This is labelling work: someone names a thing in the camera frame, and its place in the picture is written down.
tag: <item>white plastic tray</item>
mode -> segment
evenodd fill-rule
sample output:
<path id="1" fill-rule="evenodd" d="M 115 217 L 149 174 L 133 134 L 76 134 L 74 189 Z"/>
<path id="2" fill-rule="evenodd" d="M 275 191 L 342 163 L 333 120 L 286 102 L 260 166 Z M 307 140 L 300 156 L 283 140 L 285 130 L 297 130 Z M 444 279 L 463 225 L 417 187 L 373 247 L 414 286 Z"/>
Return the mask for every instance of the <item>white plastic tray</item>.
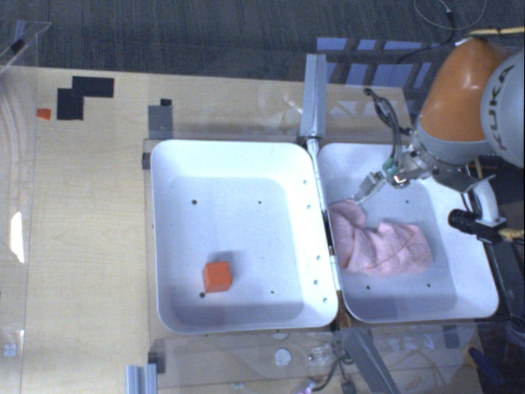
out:
<path id="1" fill-rule="evenodd" d="M 151 157 L 157 302 L 175 332 L 328 324 L 337 297 L 311 158 L 299 146 L 167 140 Z M 203 294 L 207 262 L 230 290 Z"/>
<path id="2" fill-rule="evenodd" d="M 381 170 L 390 146 L 329 144 L 319 155 L 327 203 L 347 199 L 362 179 Z M 350 313 L 367 323 L 484 318 L 499 297 L 481 242 L 447 223 L 450 210 L 463 209 L 460 194 L 428 178 L 397 190 L 385 186 L 363 204 L 367 226 L 379 222 L 421 227 L 434 262 L 425 272 L 397 277 L 369 277 L 341 272 Z"/>

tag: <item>dark gray floor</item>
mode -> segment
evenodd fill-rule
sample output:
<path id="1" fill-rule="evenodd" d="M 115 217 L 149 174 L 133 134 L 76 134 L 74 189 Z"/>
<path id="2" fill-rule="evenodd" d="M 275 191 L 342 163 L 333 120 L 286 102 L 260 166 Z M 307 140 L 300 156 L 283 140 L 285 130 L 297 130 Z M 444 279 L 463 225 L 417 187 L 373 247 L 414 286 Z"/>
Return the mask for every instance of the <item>dark gray floor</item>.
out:
<path id="1" fill-rule="evenodd" d="M 484 0 L 445 0 L 467 25 Z M 522 25 L 524 0 L 488 0 L 481 26 Z M 443 7 L 420 9 L 447 24 Z M 212 76 L 290 76 L 318 37 L 439 42 L 413 0 L 0 0 L 0 17 L 51 21 L 43 66 Z"/>

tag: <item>pink cloth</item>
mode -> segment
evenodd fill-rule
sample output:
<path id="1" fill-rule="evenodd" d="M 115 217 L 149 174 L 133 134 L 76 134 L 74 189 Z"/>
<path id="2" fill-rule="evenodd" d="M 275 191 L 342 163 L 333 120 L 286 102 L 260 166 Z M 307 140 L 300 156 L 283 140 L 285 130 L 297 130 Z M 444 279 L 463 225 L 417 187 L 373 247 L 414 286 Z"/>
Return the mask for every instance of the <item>pink cloth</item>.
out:
<path id="1" fill-rule="evenodd" d="M 421 229 L 414 225 L 380 223 L 365 229 L 364 211 L 353 200 L 328 208 L 337 258 L 350 273 L 394 276 L 428 268 L 432 255 Z"/>

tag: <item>wooden surface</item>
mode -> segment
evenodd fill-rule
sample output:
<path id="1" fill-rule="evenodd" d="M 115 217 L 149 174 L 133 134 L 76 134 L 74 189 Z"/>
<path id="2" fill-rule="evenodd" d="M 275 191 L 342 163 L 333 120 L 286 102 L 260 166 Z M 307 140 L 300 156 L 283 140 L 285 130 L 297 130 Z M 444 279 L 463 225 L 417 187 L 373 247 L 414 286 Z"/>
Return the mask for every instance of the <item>wooden surface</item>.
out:
<path id="1" fill-rule="evenodd" d="M 56 121 L 57 88 L 71 87 L 73 75 L 114 77 L 115 96 L 86 98 L 84 121 Z M 39 70 L 39 107 L 51 108 L 52 120 L 38 122 L 24 394 L 124 393 L 126 366 L 144 365 L 148 271 L 140 161 L 148 105 L 159 104 L 160 98 L 173 99 L 176 126 L 186 118 L 187 124 L 199 128 L 201 116 L 215 116 L 226 129 L 238 130 L 253 116 L 261 119 L 263 130 L 271 121 L 295 118 L 286 112 L 295 109 L 301 95 L 302 84 Z M 436 366 L 449 366 L 447 360 L 438 365 L 420 361 L 418 366 L 395 360 L 393 374 L 408 383 L 416 378 L 414 372 L 423 379 L 425 369 L 431 378 Z M 480 392 L 473 369 L 458 364 L 453 370 L 457 392 L 465 392 L 464 387 Z M 367 392 L 357 369 L 351 373 L 358 392 Z M 325 392 L 340 392 L 338 378 Z M 298 382 L 284 379 L 160 392 L 287 393 Z"/>

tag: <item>black rectangle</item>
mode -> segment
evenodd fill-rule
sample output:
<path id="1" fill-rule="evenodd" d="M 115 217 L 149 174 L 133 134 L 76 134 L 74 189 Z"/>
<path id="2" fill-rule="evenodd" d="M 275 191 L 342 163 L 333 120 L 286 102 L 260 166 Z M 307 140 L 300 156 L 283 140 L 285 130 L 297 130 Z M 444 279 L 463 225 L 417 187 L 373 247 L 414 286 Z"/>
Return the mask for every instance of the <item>black rectangle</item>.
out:
<path id="1" fill-rule="evenodd" d="M 57 120 L 84 120 L 84 99 L 74 97 L 71 89 L 59 89 Z"/>
<path id="2" fill-rule="evenodd" d="M 107 77 L 73 76 L 73 96 L 81 98 L 92 96 L 97 98 L 113 98 L 115 80 Z"/>

